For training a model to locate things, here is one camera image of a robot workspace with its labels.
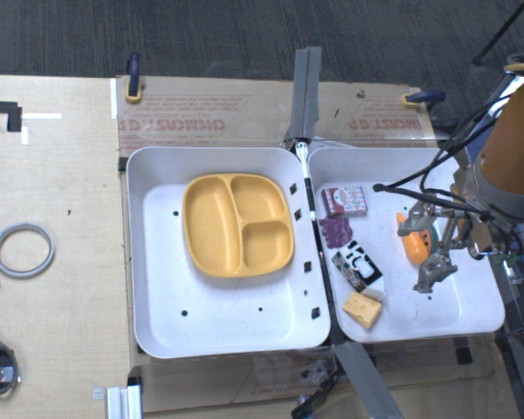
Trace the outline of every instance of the sponge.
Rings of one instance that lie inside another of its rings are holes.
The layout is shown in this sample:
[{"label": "sponge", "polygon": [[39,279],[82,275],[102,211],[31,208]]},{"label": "sponge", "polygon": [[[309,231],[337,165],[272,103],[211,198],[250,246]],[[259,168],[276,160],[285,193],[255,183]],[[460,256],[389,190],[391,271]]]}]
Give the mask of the sponge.
[{"label": "sponge", "polygon": [[370,329],[381,312],[383,305],[378,301],[353,291],[341,309],[365,329]]}]

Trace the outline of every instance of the yellow divided dish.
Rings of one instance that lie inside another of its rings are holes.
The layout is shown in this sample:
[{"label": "yellow divided dish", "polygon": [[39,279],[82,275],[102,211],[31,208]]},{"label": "yellow divided dish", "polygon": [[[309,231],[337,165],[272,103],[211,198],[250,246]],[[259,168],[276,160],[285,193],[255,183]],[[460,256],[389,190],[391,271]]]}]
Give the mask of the yellow divided dish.
[{"label": "yellow divided dish", "polygon": [[283,268],[293,255],[286,199],[262,175],[193,180],[184,191],[183,226],[192,262],[213,277],[263,275]]}]

